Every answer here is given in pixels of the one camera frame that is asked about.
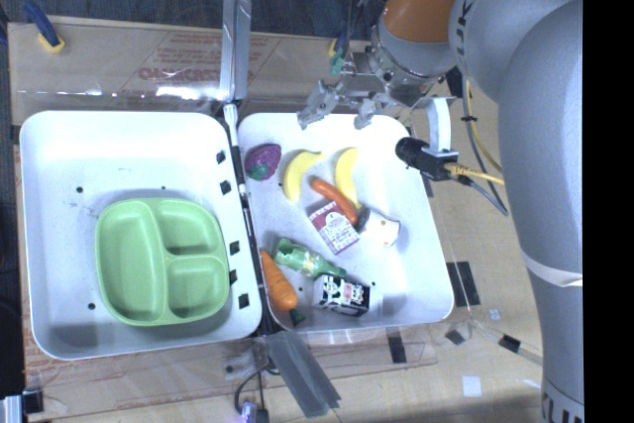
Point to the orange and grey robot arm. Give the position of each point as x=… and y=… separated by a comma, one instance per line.
x=535, y=64

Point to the purple grapes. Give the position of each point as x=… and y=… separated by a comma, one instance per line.
x=265, y=158

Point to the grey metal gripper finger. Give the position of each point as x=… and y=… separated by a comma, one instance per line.
x=319, y=104
x=369, y=109

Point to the white bottle with dark cap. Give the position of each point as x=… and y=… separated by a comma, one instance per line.
x=384, y=228

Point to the white plastic tray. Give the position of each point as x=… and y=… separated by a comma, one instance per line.
x=64, y=153
x=411, y=262

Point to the yellow banana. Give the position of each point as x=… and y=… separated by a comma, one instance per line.
x=347, y=171
x=296, y=171

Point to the black and white milk carton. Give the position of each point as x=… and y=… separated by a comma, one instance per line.
x=342, y=294

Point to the black cylinder on white bracket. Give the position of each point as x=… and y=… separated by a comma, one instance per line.
x=423, y=158

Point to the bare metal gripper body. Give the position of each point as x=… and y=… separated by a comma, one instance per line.
x=369, y=76

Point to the orange carrot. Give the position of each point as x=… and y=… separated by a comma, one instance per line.
x=277, y=285

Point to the green divided plate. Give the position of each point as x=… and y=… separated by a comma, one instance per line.
x=134, y=262

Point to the green bottle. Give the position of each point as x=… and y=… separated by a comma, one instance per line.
x=302, y=258

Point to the orange sausage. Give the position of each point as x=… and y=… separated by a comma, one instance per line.
x=334, y=198

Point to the thin black and white rod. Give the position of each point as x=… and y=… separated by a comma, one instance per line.
x=231, y=116

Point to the red and white carton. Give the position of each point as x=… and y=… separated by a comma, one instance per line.
x=334, y=228

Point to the brown cardboard board, red print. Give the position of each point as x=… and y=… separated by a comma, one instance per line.
x=124, y=59

